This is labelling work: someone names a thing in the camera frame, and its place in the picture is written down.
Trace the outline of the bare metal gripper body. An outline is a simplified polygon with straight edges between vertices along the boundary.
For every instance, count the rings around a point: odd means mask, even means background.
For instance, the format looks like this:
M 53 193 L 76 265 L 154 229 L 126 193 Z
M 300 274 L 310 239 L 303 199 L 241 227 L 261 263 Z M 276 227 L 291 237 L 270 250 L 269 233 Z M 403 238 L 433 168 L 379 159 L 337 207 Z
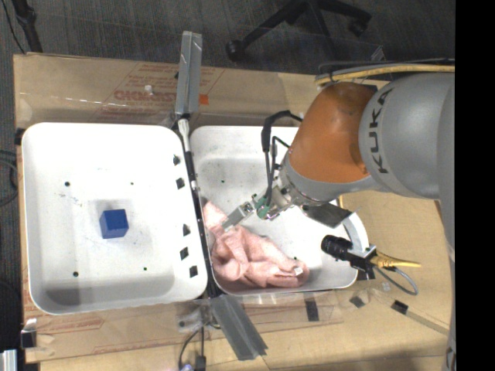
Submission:
M 253 194 L 248 201 L 237 207 L 237 211 L 241 220 L 250 215 L 256 215 L 261 220 L 273 220 L 293 206 L 301 207 L 305 204 L 309 204 L 309 197 L 299 190 L 275 185 L 270 191 L 266 189 Z

